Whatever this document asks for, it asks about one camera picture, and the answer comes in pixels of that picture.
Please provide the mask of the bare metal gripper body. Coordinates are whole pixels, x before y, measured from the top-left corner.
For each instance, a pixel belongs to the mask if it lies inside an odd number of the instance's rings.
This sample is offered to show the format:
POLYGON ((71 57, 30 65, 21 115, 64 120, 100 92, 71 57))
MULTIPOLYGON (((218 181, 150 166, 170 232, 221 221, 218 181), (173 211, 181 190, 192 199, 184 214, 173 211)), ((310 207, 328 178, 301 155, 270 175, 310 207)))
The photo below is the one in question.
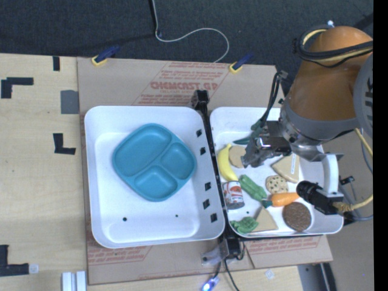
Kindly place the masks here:
POLYGON ((279 121, 267 121, 256 138, 256 152, 270 150, 273 158, 289 156, 291 153, 309 161, 322 161, 326 154, 318 140, 306 137, 291 123, 285 125, 279 121))

